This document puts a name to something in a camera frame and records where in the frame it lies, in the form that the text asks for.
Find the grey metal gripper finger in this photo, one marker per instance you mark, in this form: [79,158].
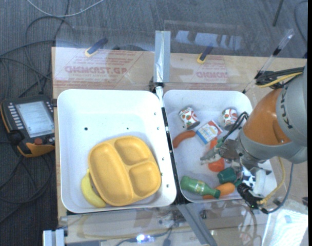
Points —
[207,158]
[214,151]

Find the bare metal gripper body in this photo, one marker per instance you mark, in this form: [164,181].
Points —
[230,149]

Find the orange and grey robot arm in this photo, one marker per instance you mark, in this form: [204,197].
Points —
[266,127]

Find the white plastic tray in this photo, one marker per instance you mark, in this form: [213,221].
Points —
[189,160]
[107,111]

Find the white and blue carton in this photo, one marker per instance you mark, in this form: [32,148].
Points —
[208,132]

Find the dark green bottle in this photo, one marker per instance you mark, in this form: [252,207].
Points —
[226,175]

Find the green bottle with yellow label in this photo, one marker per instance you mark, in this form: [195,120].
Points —
[197,186]

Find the white can with tomato print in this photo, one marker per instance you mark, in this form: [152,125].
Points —
[188,117]
[229,118]

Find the orange-brown sausage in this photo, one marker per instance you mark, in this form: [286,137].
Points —
[183,137]

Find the orange carrot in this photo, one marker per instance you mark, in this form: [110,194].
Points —
[224,189]

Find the black and white cow-print carton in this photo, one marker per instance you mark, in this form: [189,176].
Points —
[249,181]

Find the yellow divided plate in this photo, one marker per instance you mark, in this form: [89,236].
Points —
[120,168]

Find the yellow banana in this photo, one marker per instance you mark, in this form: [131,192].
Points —
[88,192]

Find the brown cardboard board, red print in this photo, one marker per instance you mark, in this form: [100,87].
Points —
[107,70]

